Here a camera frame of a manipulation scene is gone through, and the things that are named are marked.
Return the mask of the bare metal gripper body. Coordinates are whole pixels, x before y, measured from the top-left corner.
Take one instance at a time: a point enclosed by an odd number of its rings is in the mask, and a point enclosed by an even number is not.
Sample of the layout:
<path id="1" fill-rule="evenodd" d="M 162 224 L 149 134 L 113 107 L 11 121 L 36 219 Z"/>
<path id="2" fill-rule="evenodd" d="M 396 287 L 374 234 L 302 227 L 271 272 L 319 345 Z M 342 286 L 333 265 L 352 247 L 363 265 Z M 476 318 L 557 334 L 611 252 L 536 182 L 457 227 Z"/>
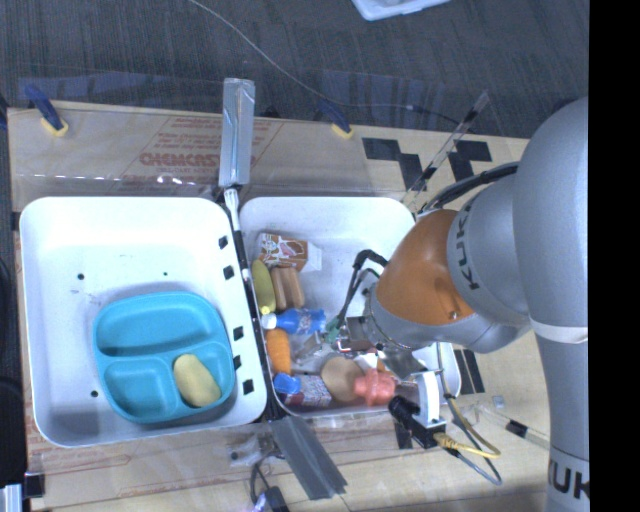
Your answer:
<path id="1" fill-rule="evenodd" d="M 347 317 L 338 328 L 333 346 L 338 352 L 355 356 L 372 352 L 378 362 L 397 378 L 410 378 L 425 371 L 408 346 L 382 333 L 371 316 Z"/>

